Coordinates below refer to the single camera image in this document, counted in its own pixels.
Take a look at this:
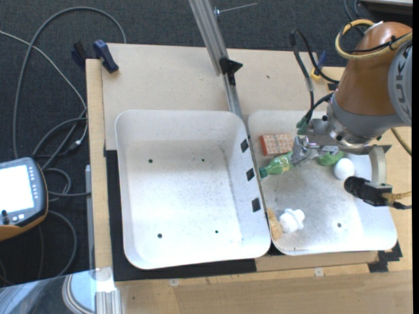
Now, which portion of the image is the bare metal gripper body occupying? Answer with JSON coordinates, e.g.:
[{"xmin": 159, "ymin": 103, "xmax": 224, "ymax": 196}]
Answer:
[{"xmin": 303, "ymin": 117, "xmax": 374, "ymax": 155}]

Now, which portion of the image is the green toy vegetable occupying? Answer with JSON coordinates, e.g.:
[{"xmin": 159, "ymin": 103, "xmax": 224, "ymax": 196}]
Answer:
[{"xmin": 318, "ymin": 152, "xmax": 345, "ymax": 167}]

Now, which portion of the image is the orange patterned carton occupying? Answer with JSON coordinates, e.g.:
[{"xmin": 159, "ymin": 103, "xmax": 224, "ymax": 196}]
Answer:
[{"xmin": 260, "ymin": 133, "xmax": 295, "ymax": 157}]

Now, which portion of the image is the green plastic bottle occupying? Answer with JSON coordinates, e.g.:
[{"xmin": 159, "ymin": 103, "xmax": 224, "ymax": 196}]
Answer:
[{"xmin": 259, "ymin": 151, "xmax": 295, "ymax": 179}]

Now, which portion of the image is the white ball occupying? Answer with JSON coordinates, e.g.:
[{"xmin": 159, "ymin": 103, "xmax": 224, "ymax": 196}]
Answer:
[{"xmin": 333, "ymin": 157, "xmax": 355, "ymax": 181}]

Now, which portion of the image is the white plastic tray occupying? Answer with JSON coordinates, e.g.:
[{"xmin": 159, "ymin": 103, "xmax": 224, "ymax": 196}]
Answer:
[
  {"xmin": 114, "ymin": 109, "xmax": 272, "ymax": 270},
  {"xmin": 247, "ymin": 110, "xmax": 399, "ymax": 256}
]

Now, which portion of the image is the white plastic fitting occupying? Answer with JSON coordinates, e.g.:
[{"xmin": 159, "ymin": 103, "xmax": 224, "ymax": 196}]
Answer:
[{"xmin": 278, "ymin": 208, "xmax": 306, "ymax": 234}]

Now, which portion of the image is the pale wood board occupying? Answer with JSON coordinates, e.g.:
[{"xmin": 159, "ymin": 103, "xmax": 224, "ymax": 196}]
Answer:
[{"xmin": 101, "ymin": 43, "xmax": 413, "ymax": 273}]

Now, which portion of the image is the black cylinder on white bracket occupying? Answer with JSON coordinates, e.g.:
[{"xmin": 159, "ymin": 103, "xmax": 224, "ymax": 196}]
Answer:
[{"xmin": 343, "ymin": 145, "xmax": 393, "ymax": 207}]

